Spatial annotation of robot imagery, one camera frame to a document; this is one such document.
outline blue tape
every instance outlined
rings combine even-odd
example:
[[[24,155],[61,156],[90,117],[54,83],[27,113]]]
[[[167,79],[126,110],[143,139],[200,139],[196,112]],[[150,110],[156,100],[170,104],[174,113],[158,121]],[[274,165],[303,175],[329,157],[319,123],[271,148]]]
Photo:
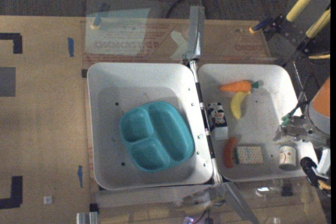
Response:
[[[80,183],[80,187],[83,187],[83,167],[81,165],[78,166],[78,171],[77,171],[77,175],[79,178],[79,183]]]
[[[74,57],[74,52],[75,52],[75,46],[74,46],[74,39],[72,39],[71,37],[68,37],[68,50],[69,50],[69,54],[70,57]]]

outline orange object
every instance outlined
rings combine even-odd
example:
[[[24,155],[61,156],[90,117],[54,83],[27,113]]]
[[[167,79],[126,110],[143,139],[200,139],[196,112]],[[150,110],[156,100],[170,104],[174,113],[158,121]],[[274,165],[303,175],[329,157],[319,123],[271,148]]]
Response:
[[[228,91],[228,92],[239,92],[239,91],[248,92],[251,90],[251,88],[252,83],[249,82],[248,80],[240,80],[219,87],[221,91]]]
[[[227,168],[233,167],[234,164],[233,157],[237,144],[238,144],[237,138],[231,137],[224,146],[224,152],[223,152],[224,165]]]
[[[330,118],[330,77],[313,98],[312,106],[317,112]]]

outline metal bracket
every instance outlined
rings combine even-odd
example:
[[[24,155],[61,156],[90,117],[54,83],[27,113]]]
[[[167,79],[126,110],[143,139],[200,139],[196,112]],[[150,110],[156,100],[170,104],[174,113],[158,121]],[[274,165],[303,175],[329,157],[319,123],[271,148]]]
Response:
[[[186,58],[199,59],[204,43],[205,10],[203,6],[190,7],[189,40]]]
[[[293,140],[309,140],[315,148],[329,146],[328,135],[320,131],[309,119],[308,109],[302,116],[292,116],[287,126],[278,126],[274,141],[286,140],[290,136]]]
[[[98,212],[77,213],[76,224],[98,224]]]

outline cardboard surface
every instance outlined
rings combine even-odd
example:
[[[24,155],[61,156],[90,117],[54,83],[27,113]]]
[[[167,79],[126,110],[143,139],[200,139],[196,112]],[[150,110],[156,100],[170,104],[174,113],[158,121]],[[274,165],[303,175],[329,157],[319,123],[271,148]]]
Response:
[[[11,177],[23,176],[23,203],[0,210],[1,223],[76,223],[76,214],[88,211],[80,20],[0,17],[1,31],[23,36],[23,54],[13,54],[13,41],[0,40],[0,66],[16,68],[15,97],[0,97],[0,186],[7,190],[1,198],[7,198]],[[68,37],[74,39],[74,57]],[[53,203],[44,205],[44,196]]]
[[[186,51],[189,20],[105,19],[98,29],[91,18],[81,24],[83,68],[96,62],[179,62]],[[270,54],[257,21],[206,20],[200,65],[206,62],[264,62]]]

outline toy banana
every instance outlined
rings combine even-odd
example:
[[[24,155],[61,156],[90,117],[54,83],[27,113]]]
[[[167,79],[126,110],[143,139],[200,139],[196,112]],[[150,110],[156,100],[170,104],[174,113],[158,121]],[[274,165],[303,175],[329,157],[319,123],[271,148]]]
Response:
[[[235,95],[233,96],[233,98],[231,100],[232,114],[238,120],[241,118],[240,105],[241,105],[242,101],[245,99],[245,97],[247,97],[249,94],[251,94],[251,91],[248,91],[248,92],[239,91],[239,92],[235,93]]]

